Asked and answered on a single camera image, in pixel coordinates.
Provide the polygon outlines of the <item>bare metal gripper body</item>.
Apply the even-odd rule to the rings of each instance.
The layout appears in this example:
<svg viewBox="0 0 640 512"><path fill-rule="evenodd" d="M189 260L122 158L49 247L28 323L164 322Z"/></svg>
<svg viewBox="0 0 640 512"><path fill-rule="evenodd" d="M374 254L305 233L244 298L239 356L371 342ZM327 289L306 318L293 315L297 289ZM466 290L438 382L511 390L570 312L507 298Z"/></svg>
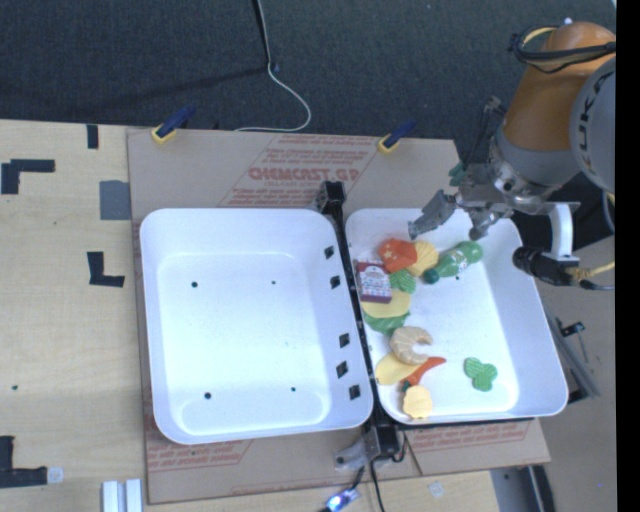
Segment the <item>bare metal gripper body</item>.
<svg viewBox="0 0 640 512"><path fill-rule="evenodd" d="M476 217L506 217L512 211L540 215L553 208L548 201L553 186L531 181L505 162L459 163L454 168L454 187L456 205Z"/></svg>

